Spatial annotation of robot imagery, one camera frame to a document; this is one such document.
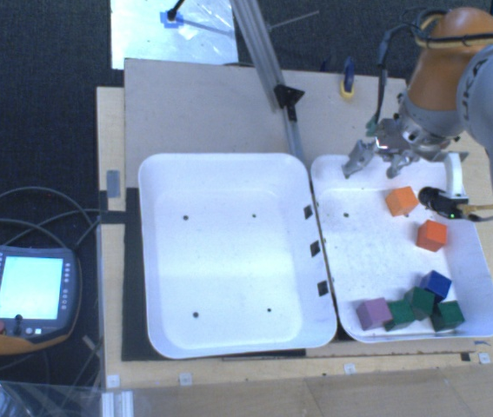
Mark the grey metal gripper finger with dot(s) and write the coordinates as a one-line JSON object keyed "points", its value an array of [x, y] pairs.
{"points": [[398, 165], [359, 156]]}

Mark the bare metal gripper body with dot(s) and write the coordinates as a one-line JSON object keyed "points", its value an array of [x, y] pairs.
{"points": [[396, 135]]}

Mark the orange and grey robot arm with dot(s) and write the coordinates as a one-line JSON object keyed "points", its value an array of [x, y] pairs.
{"points": [[481, 85]]}

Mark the orange cube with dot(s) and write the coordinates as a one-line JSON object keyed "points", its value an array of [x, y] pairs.
{"points": [[401, 201], [431, 235]]}

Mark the white plastic tray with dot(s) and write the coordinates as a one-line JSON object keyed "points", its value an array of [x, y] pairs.
{"points": [[372, 254], [228, 259]]}

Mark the blue cube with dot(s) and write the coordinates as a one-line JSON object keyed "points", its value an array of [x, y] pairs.
{"points": [[436, 283]]}

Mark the green cube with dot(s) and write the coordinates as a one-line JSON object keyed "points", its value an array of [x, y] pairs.
{"points": [[420, 302], [400, 315], [448, 315]]}

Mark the purple cube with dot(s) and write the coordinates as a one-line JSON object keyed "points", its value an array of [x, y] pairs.
{"points": [[373, 313]]}

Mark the brown cardboard board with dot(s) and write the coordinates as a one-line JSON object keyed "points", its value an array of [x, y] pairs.
{"points": [[211, 111]]}

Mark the black cylinder on white bracket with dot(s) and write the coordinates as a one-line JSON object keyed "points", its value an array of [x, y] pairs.
{"points": [[439, 200]]}

